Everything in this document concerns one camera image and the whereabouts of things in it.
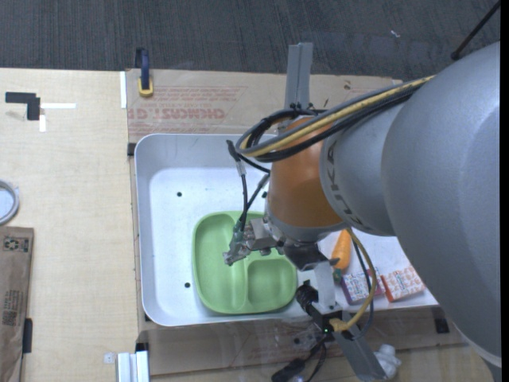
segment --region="recycling symbol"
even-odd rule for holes
[[[3,241],[3,248],[7,251],[15,251],[19,249],[19,241],[12,238],[5,238]]]

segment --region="orange object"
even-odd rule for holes
[[[309,118],[299,119],[287,129],[292,129],[306,120]],[[312,138],[327,127],[311,132],[291,144]],[[267,200],[271,212],[288,225],[321,228],[342,221],[328,203],[321,187],[319,172],[321,147],[322,142],[315,143],[300,153],[272,164]]]
[[[337,238],[336,246],[334,246],[334,249],[332,249],[331,259],[340,259],[339,262],[334,265],[334,267],[344,271],[350,264],[351,254],[352,237],[346,229],[343,229]]]

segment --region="snack package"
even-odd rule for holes
[[[413,266],[382,275],[382,281],[386,288],[387,299],[390,302],[416,294],[426,288]]]
[[[371,272],[369,269],[367,270],[367,273],[370,275],[371,281]],[[376,267],[375,273],[377,279],[375,296],[384,295],[385,288],[380,278],[379,270]],[[364,275],[363,271],[359,273],[343,275],[341,277],[341,288],[343,289],[344,297],[346,297],[348,304],[351,305],[361,303],[369,295],[366,276]]]

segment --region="gray carpet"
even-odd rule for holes
[[[0,0],[0,67],[313,72],[404,80],[436,73],[497,0]],[[500,10],[464,54],[500,39]]]

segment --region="green divided plate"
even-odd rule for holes
[[[277,310],[293,300],[297,289],[295,266],[276,251],[258,251],[228,266],[233,227],[240,212],[216,212],[204,216],[192,237],[192,271],[203,304],[217,313],[256,314]],[[249,212],[247,219],[262,217]]]

